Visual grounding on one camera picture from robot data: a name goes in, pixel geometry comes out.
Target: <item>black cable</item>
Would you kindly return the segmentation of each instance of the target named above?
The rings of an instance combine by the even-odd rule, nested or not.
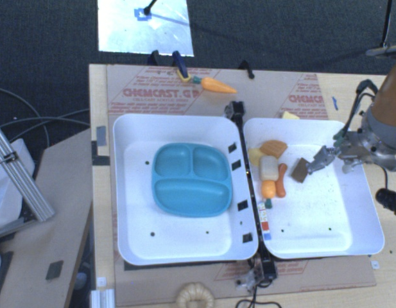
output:
[[[261,288],[261,289],[266,289],[267,287],[270,286],[270,284],[272,284],[272,282],[268,282],[266,284],[263,284],[264,281],[260,282],[257,287]]]
[[[278,304],[277,302],[274,302],[274,301],[268,301],[268,302],[256,301],[257,288],[258,287],[265,288],[265,287],[268,287],[270,284],[271,284],[271,282],[267,286],[259,286],[259,285],[256,286],[255,289],[254,289],[254,295],[253,295],[252,299],[251,300],[249,300],[249,299],[239,300],[236,303],[235,308],[239,308],[239,306],[241,304],[243,304],[244,302],[248,302],[249,303],[249,306],[247,308],[255,308],[255,305],[276,305],[278,308],[282,308],[282,306],[280,304]]]
[[[353,102],[352,109],[350,110],[349,118],[348,118],[347,122],[345,123],[345,126],[342,129],[342,133],[341,133],[342,137],[344,137],[346,135],[347,130],[349,129],[350,124],[352,123],[353,117],[355,116],[355,114],[356,114],[356,112],[358,110],[358,107],[360,105],[360,102],[361,102],[362,98],[365,97],[365,96],[368,96],[368,97],[370,97],[372,99],[372,101],[375,98],[375,96],[372,95],[372,94],[368,94],[366,92],[363,93],[363,91],[365,89],[367,89],[367,88],[371,89],[375,94],[377,93],[377,87],[370,80],[362,81],[359,84],[359,87],[356,90],[356,97],[355,97],[355,100]]]
[[[36,120],[65,121],[65,122],[72,122],[72,123],[76,123],[76,124],[82,124],[84,126],[90,126],[89,123],[78,121],[78,120],[73,120],[73,119],[66,119],[64,117],[40,116],[40,117],[27,117],[25,119],[14,120],[14,121],[11,121],[11,122],[4,123],[0,127],[4,128],[6,126],[10,126],[10,125],[13,125],[13,124],[16,124],[16,123],[28,122],[28,121],[36,121]]]
[[[85,113],[85,112],[88,112],[88,111],[89,111],[89,109],[86,108],[86,109],[83,109],[83,110],[78,110],[78,111],[75,111],[75,112],[64,114],[64,115],[61,115],[59,117],[62,117],[62,118],[69,117],[69,116],[73,116],[73,115],[76,115],[76,114]],[[41,122],[39,124],[36,124],[35,126],[32,126],[31,128],[28,128],[28,129],[24,130],[23,132],[19,133],[18,135],[16,135],[14,138],[12,138],[10,140],[10,142],[13,142],[14,140],[16,140],[19,137],[21,137],[22,135],[24,135],[25,133],[28,133],[28,132],[30,132],[30,131],[32,131],[32,130],[40,127],[40,126],[44,126],[45,124],[50,123],[50,122],[53,122],[53,120],[48,120],[48,121],[44,121],[44,122]]]
[[[32,110],[32,112],[37,116],[37,117],[41,117],[41,115],[37,112],[37,110],[30,104],[28,103],[24,98],[18,96],[17,94],[14,94],[13,92],[10,92],[8,90],[2,89],[0,88],[0,93],[9,95],[15,99],[18,99],[19,101],[21,101],[22,103],[24,103],[26,106],[28,106],[30,108],[30,110]],[[44,126],[44,131],[45,131],[45,135],[46,135],[46,143],[47,143],[47,147],[50,146],[50,140],[49,140],[49,134],[48,134],[48,129],[46,128],[46,126]]]
[[[383,172],[384,172],[384,188],[388,188],[388,172],[386,171],[386,169],[384,167],[380,167]]]

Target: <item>white tray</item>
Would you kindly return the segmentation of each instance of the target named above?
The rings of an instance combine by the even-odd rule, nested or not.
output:
[[[114,123],[118,248],[135,265],[244,260],[258,248],[239,132],[224,117],[127,114]],[[220,150],[232,171],[232,203],[211,218],[188,218],[161,210],[151,189],[153,158],[172,142]],[[229,146],[236,149],[229,153]]]
[[[290,174],[301,157],[312,161],[322,145],[332,147],[337,121],[251,119],[245,124],[248,148],[264,141],[288,144],[279,163],[286,163],[285,198],[272,199],[267,210],[271,239],[266,247],[282,259],[375,254],[384,236],[362,166],[344,174],[340,159],[308,175],[300,184]],[[251,166],[257,201],[261,201],[259,168]]]

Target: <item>orange toy vegetable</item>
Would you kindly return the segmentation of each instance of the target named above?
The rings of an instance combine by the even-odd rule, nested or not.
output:
[[[226,85],[223,82],[220,82],[213,78],[203,78],[200,84],[205,90],[209,90],[209,91],[222,92],[224,94],[237,93],[236,89],[233,89],[231,86]]]
[[[273,180],[264,180],[261,188],[264,198],[274,198],[276,195],[276,185]]]
[[[285,187],[283,186],[283,176],[285,175],[288,166],[285,163],[280,163],[279,167],[279,178],[276,181],[276,195],[278,198],[284,198],[286,196]]]

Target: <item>blue plate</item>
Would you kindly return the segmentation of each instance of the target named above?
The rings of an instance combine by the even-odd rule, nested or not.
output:
[[[166,212],[213,217],[232,201],[228,160],[219,150],[198,144],[168,144],[155,154],[152,193]]]

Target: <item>hole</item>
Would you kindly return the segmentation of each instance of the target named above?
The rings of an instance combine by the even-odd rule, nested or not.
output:
[[[229,150],[229,153],[232,153],[234,150],[236,150],[236,144],[233,143],[232,145],[230,145],[230,146],[228,147],[228,150]]]
[[[249,206],[248,200],[242,201],[237,204],[237,210],[240,211],[240,210],[246,209],[248,206]]]
[[[236,162],[232,163],[232,171],[235,171],[237,168],[241,167],[241,161],[237,160]]]
[[[245,235],[243,236],[243,243],[251,242],[251,241],[253,241],[253,240],[254,240],[254,239],[253,239],[251,233],[247,233],[247,234],[245,234]]]

